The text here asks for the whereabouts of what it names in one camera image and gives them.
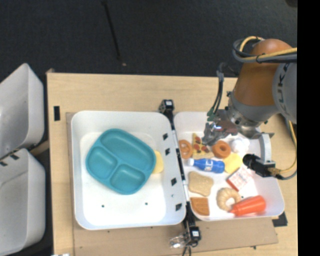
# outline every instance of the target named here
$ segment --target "blue bottle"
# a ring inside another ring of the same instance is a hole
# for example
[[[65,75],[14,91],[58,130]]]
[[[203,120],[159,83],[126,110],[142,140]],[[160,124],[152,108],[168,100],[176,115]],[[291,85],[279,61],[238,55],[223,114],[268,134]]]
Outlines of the blue bottle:
[[[189,158],[188,165],[198,167],[205,172],[214,172],[216,174],[221,174],[225,170],[225,163],[223,161],[215,161],[209,158]]]

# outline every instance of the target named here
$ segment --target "donut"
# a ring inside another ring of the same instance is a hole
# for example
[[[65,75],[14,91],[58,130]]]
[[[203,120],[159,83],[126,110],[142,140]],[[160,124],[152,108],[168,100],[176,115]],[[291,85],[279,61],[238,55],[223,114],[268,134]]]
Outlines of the donut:
[[[185,139],[179,140],[179,148],[183,159],[188,159],[192,156],[193,147],[189,141]]]
[[[226,204],[230,198],[233,198],[235,204],[241,201],[241,196],[235,189],[229,187],[221,188],[216,194],[218,207],[221,210],[230,211],[232,208]]]
[[[218,140],[216,144],[214,144],[212,147],[212,152],[214,153],[214,156],[217,158],[226,158],[231,153],[231,148],[228,143],[226,143],[223,140]]]

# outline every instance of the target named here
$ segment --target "teal plate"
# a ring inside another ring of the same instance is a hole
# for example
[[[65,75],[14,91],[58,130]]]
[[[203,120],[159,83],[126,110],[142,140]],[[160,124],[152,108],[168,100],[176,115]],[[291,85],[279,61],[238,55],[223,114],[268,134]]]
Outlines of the teal plate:
[[[156,165],[151,147],[121,129],[109,129],[95,141],[86,159],[86,169],[97,181],[123,194],[136,193]]]

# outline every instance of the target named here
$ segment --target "white tray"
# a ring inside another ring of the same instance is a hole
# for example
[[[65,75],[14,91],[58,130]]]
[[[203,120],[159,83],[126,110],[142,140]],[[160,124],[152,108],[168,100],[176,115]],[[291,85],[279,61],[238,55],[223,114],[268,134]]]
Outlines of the white tray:
[[[192,142],[192,134],[196,133],[199,137],[204,136],[205,124],[207,122],[207,114],[205,112],[179,112],[174,117],[174,125],[176,130],[176,135],[178,140],[187,140]],[[226,142],[230,142],[238,137],[243,137],[240,133],[238,135],[224,138]],[[243,157],[245,154],[255,154],[260,157],[260,144],[258,139],[251,139],[250,146],[247,152],[240,155]],[[202,216],[194,213],[197,218],[203,221],[219,221],[228,220],[234,218],[256,218],[256,217],[276,217],[283,213],[285,209],[284,199],[278,184],[278,180],[274,177],[261,177],[251,171],[253,175],[253,181],[248,183],[243,189],[239,191],[239,194],[243,197],[251,197],[256,195],[261,195],[266,201],[266,209],[262,214],[248,214],[244,216],[235,217],[234,214],[228,213],[221,210],[217,205],[217,191],[221,188],[230,188],[230,185],[226,182],[227,177],[230,175],[226,172],[224,173],[213,173],[201,171],[196,167],[188,166],[186,160],[183,161],[183,168],[186,177],[186,182],[188,181],[189,172],[196,171],[204,176],[212,177],[214,180],[214,185],[211,188],[210,196],[208,196],[209,201],[209,216]],[[188,191],[189,197],[202,197],[197,193]]]
[[[119,194],[95,180],[85,159],[106,130],[122,129],[161,153],[164,171],[152,174],[131,195]],[[85,229],[150,227],[180,223],[186,198],[169,120],[157,112],[81,111],[71,119],[74,214]]]

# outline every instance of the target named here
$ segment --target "white bottle cap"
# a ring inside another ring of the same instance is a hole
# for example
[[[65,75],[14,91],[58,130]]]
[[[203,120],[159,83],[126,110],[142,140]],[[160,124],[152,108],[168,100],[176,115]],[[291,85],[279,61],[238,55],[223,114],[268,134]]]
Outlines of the white bottle cap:
[[[194,166],[194,163],[195,163],[195,160],[193,158],[189,158],[188,162],[187,162],[187,165],[188,166]]]

